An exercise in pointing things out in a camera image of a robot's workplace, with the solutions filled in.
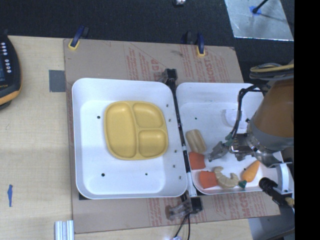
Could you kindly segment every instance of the black fabric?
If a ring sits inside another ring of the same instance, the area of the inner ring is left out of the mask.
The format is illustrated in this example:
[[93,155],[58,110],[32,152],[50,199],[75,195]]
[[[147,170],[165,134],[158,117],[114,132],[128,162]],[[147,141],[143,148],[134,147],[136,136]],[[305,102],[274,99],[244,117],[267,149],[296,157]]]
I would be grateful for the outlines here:
[[[295,0],[280,0],[294,36]],[[242,76],[263,63],[287,64],[293,41],[235,38],[224,0],[0,0],[0,30],[8,35],[72,38],[78,27],[88,39],[179,44],[187,31],[209,46],[234,47]]]

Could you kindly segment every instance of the cardboard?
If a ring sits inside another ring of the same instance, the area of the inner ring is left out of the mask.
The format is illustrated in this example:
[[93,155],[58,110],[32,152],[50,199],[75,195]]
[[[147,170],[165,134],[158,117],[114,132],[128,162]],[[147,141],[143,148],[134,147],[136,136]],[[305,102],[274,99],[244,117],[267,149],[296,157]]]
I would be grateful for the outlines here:
[[[122,42],[81,39],[76,50],[64,40],[67,117],[71,169],[74,232],[90,233],[178,225],[166,217],[166,207],[181,203],[175,198],[129,198],[90,200],[76,186],[71,89],[80,78],[158,81],[165,69],[177,70],[177,84],[184,82],[243,83],[232,47],[206,46],[199,57],[195,45]],[[203,195],[203,211],[191,223],[236,220],[279,215],[280,210],[262,191]]]

